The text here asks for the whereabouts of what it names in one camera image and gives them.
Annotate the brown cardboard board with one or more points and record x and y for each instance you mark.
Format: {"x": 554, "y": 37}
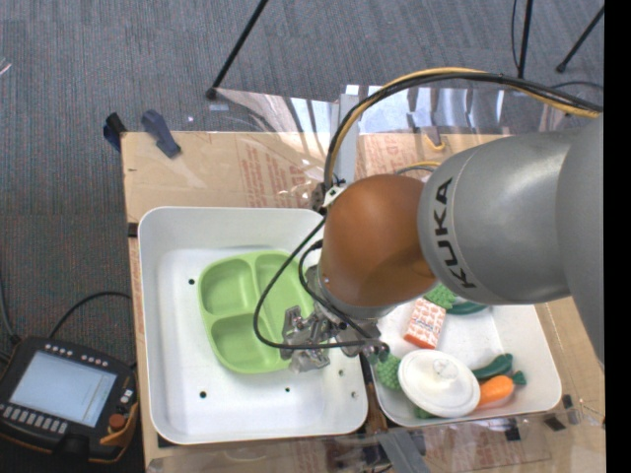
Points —
{"x": 197, "y": 175}

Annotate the orange and white carton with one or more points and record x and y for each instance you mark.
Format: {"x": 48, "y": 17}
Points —
{"x": 425, "y": 322}

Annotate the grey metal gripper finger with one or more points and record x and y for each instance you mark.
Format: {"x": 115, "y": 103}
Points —
{"x": 310, "y": 361}
{"x": 298, "y": 323}

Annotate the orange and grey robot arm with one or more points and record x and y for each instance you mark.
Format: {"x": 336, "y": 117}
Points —
{"x": 493, "y": 224}

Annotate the white round lid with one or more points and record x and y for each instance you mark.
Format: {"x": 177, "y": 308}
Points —
{"x": 439, "y": 387}

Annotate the dark green toy vegetable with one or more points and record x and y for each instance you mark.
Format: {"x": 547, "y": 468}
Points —
{"x": 468, "y": 308}

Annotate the white plastic tray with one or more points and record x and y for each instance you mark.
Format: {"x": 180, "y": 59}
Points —
{"x": 512, "y": 343}
{"x": 187, "y": 362}

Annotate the black tripod stand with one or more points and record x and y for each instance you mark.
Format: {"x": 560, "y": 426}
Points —
{"x": 526, "y": 22}
{"x": 244, "y": 37}

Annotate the green knitted toy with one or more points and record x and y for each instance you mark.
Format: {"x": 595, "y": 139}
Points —
{"x": 440, "y": 295}
{"x": 388, "y": 371}

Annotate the green divided plate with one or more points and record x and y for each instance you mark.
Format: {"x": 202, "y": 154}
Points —
{"x": 231, "y": 323}

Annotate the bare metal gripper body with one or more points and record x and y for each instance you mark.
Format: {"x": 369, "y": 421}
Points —
{"x": 345, "y": 334}

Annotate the orange toy carrot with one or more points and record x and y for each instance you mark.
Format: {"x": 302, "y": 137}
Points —
{"x": 495, "y": 388}

